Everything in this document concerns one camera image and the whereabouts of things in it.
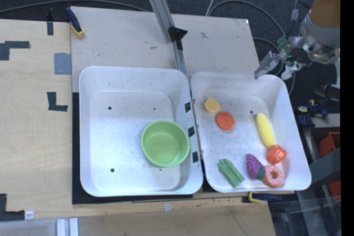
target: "green bowl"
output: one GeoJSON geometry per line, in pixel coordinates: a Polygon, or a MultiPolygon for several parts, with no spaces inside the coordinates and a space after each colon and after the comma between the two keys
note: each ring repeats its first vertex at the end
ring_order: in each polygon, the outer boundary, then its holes
{"type": "Polygon", "coordinates": [[[145,157],[155,166],[172,167],[181,164],[190,150],[189,137],[183,128],[169,120],[150,123],[142,134],[145,157]]]}

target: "toy food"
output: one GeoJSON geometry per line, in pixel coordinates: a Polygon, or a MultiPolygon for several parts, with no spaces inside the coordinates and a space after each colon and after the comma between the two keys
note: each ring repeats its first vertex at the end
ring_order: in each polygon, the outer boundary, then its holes
{"type": "Polygon", "coordinates": [[[233,187],[237,187],[244,181],[243,175],[238,172],[231,161],[228,159],[221,159],[217,164],[221,173],[228,179],[233,187]]]}
{"type": "Polygon", "coordinates": [[[274,135],[267,116],[263,113],[257,114],[256,122],[264,145],[267,147],[274,145],[274,135]]]}
{"type": "Polygon", "coordinates": [[[267,153],[266,159],[271,164],[277,164],[281,162],[287,156],[287,151],[284,150],[280,145],[273,145],[269,152],[267,153]]]}
{"type": "Polygon", "coordinates": [[[221,109],[220,104],[218,101],[212,97],[209,97],[205,102],[204,102],[204,107],[208,112],[217,112],[221,109]]]}
{"type": "Polygon", "coordinates": [[[267,165],[265,167],[265,176],[262,181],[269,187],[279,187],[284,182],[284,175],[276,165],[267,165]]]}
{"type": "Polygon", "coordinates": [[[261,162],[252,154],[246,156],[246,168],[250,178],[258,180],[264,177],[266,171],[261,162]]]}
{"type": "Polygon", "coordinates": [[[222,111],[216,115],[216,124],[223,130],[231,130],[235,126],[235,120],[230,113],[222,111]]]}

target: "pink toy donut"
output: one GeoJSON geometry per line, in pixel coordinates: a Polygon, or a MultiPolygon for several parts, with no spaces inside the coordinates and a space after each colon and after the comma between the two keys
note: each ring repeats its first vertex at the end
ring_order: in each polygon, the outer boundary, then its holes
{"type": "Polygon", "coordinates": [[[269,187],[279,187],[284,182],[284,175],[276,165],[265,166],[265,175],[262,178],[264,184],[269,187]]]}

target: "orange toy disc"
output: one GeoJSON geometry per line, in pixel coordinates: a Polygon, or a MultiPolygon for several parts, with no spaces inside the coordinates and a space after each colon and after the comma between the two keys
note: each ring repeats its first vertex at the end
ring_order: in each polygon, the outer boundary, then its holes
{"type": "Polygon", "coordinates": [[[216,124],[223,130],[231,130],[235,126],[235,120],[230,113],[222,111],[216,116],[216,124]]]}

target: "white plastic tray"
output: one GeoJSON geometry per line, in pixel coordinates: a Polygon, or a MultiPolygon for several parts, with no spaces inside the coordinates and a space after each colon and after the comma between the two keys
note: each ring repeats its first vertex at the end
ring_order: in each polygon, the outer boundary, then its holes
{"type": "Polygon", "coordinates": [[[191,78],[191,91],[197,132],[205,164],[206,178],[218,192],[243,191],[293,191],[304,190],[311,183],[311,173],[301,143],[288,91],[284,82],[273,75],[263,75],[255,80],[252,74],[225,74],[198,72],[191,78]],[[204,107],[208,97],[219,101],[222,111],[230,112],[235,127],[221,130],[215,123],[216,113],[204,107]],[[288,156],[277,164],[285,176],[282,186],[270,188],[262,181],[248,177],[246,154],[256,156],[263,165],[267,148],[263,145],[256,124],[256,114],[267,115],[275,136],[275,143],[282,146],[288,156]],[[219,172],[217,163],[227,158],[246,178],[233,188],[219,172]]]}
{"type": "Polygon", "coordinates": [[[182,72],[91,66],[82,71],[79,87],[80,179],[87,193],[188,195],[200,189],[203,175],[194,115],[188,109],[190,86],[182,72]],[[142,132],[159,119],[191,133],[190,153],[181,165],[159,168],[143,154],[142,132]]]}

